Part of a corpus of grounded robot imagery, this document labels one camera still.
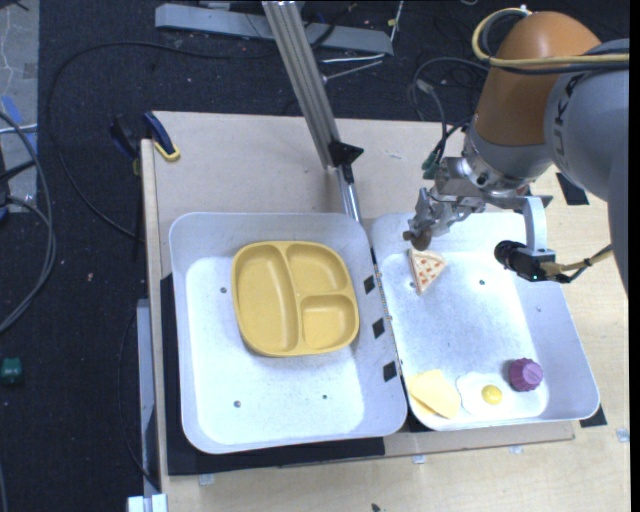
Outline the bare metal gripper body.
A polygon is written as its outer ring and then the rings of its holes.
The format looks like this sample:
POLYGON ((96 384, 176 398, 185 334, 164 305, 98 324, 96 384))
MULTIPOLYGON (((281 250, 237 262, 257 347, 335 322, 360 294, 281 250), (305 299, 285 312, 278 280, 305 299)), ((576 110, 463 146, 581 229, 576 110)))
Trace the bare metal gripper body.
POLYGON ((436 171, 431 196, 472 210, 486 204, 514 209, 528 191, 527 180, 505 175, 480 157, 445 157, 436 171))

